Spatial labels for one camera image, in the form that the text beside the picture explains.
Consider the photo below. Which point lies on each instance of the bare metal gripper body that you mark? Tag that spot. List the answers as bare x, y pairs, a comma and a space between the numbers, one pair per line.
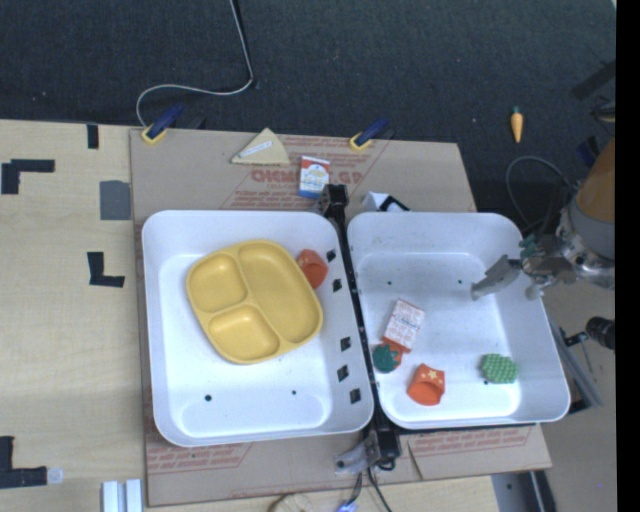
555, 267

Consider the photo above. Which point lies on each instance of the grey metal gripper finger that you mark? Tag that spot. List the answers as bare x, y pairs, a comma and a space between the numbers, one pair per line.
497, 277
536, 291

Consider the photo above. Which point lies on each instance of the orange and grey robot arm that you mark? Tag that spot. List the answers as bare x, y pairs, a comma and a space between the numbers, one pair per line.
595, 200

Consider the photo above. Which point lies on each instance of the white plastic tray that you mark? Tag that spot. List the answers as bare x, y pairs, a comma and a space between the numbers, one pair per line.
240, 400
450, 280

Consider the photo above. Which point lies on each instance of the green grapes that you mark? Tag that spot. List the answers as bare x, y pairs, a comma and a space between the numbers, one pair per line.
499, 369

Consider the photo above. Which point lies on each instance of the white and orange carton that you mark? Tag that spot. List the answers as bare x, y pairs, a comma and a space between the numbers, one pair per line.
404, 325

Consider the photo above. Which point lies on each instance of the orange fries packet with stars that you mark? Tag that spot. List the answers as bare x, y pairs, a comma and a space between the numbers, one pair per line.
425, 387

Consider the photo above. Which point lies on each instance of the green and red strawberry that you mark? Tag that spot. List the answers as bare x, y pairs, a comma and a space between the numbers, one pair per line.
386, 357

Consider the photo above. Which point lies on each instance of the thin black rod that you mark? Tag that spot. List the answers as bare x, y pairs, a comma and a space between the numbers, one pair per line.
356, 300

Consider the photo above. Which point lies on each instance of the white and black packet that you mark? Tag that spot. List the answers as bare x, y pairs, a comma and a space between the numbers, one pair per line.
375, 201

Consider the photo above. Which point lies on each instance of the orange carrot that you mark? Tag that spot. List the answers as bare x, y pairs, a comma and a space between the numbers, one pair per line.
516, 125

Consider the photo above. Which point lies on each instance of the red white blue carton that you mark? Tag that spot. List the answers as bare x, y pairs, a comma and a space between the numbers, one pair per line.
313, 177

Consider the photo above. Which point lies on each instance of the yellow divided plate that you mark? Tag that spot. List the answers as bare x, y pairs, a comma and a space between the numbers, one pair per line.
255, 300

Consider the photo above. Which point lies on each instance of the beige sandwich wedge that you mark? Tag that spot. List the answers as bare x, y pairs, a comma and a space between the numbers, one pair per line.
265, 150

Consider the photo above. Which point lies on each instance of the brown cardboard board red print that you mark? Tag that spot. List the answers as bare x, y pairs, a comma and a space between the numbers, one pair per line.
200, 175

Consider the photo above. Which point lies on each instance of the black cylinder on white bracket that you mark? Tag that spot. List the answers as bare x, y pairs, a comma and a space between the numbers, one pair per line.
600, 331

